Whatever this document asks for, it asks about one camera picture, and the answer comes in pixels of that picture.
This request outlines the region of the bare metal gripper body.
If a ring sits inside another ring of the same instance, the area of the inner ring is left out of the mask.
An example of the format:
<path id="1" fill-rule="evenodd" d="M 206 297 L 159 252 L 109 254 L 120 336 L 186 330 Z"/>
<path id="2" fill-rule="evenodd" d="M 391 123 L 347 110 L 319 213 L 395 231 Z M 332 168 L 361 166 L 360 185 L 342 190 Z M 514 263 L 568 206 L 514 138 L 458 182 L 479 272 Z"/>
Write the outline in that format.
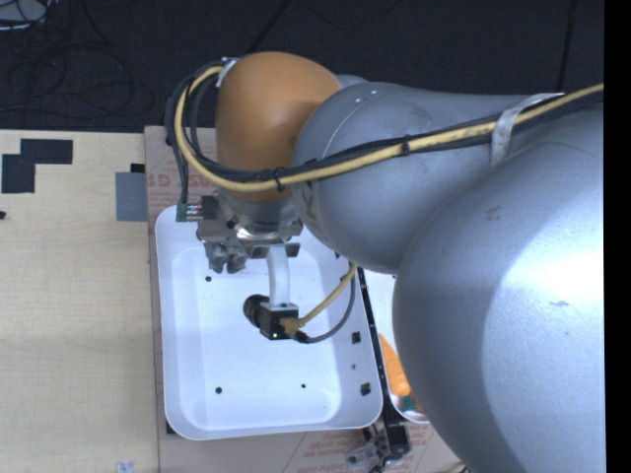
<path id="1" fill-rule="evenodd" d="M 197 237 L 209 258 L 264 258 L 280 245 L 289 257 L 300 252 L 303 231 L 293 201 L 248 202 L 229 193 L 204 196 Z"/>

